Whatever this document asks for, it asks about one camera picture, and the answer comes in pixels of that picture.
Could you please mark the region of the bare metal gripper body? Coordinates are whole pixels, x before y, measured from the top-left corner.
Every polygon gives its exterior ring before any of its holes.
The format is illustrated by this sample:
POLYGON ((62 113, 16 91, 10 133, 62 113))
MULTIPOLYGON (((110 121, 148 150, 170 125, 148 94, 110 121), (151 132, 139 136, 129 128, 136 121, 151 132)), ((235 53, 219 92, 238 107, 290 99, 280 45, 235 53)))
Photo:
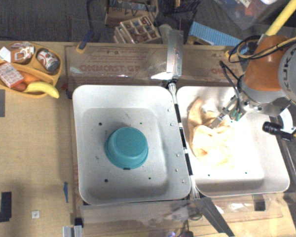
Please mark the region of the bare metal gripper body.
POLYGON ((247 96, 234 95, 228 104, 222 108, 221 119, 229 117, 230 119, 241 119, 245 114, 258 113, 267 114, 268 104, 261 104, 253 101, 247 96))

